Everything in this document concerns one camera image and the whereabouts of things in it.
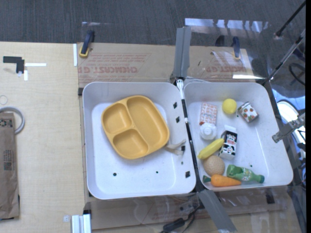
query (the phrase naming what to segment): yellow plate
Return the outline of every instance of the yellow plate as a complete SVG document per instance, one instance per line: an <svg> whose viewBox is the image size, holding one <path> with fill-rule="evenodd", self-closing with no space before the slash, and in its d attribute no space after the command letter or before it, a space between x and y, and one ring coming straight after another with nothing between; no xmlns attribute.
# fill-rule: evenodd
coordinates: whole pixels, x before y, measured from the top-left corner
<svg viewBox="0 0 311 233"><path fill-rule="evenodd" d="M169 128L154 103L131 96L108 106L102 113L103 129L115 149L126 159L137 159L166 145Z"/></svg>

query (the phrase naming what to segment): yellow ball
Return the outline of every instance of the yellow ball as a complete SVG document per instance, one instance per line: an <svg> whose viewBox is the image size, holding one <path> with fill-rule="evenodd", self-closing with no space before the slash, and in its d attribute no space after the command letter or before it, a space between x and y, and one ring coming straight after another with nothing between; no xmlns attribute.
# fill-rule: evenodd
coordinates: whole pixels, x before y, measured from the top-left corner
<svg viewBox="0 0 311 233"><path fill-rule="evenodd" d="M237 110L237 102L233 99L226 99L223 102L223 111L227 114L233 114Z"/></svg>

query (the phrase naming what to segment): pink package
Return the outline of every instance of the pink package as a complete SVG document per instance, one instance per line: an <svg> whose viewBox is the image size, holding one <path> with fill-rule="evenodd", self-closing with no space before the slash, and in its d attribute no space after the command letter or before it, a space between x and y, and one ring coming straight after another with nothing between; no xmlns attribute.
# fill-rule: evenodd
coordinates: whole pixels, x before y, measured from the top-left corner
<svg viewBox="0 0 311 233"><path fill-rule="evenodd" d="M212 123L216 125L217 106L206 102L202 103L200 113L200 125L203 123Z"/></svg>

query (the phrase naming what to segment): clamp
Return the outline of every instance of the clamp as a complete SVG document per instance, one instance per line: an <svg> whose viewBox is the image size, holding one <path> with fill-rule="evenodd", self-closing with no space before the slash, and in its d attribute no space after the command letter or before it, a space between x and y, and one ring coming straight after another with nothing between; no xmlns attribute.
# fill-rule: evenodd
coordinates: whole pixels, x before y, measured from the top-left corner
<svg viewBox="0 0 311 233"><path fill-rule="evenodd" d="M81 58L87 58L89 52L89 43L94 42L95 32L93 30L89 30L87 32L86 38L84 40L83 46L80 47L79 56Z"/></svg>
<svg viewBox="0 0 311 233"><path fill-rule="evenodd" d="M236 59L240 58L240 40L237 36L232 38L232 45L234 51L234 57Z"/></svg>
<svg viewBox="0 0 311 233"><path fill-rule="evenodd" d="M272 136L272 139L277 143L279 140L293 133L296 129L304 126L306 123L305 113L301 114L296 120L290 121L284 127Z"/></svg>

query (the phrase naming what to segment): cardboard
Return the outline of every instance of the cardboard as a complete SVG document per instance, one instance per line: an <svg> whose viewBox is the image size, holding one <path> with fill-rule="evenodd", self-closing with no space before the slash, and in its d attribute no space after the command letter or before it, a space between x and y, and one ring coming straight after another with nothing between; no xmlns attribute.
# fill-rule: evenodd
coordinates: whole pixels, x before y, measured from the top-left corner
<svg viewBox="0 0 311 233"><path fill-rule="evenodd" d="M96 81L167 82L173 72L175 46L91 43L89 48L87 58L78 56L79 88ZM235 58L231 47L190 47L189 79L252 81L233 80L236 74L253 75L245 49Z"/></svg>
<svg viewBox="0 0 311 233"><path fill-rule="evenodd" d="M0 113L0 218L19 215L14 113Z"/></svg>

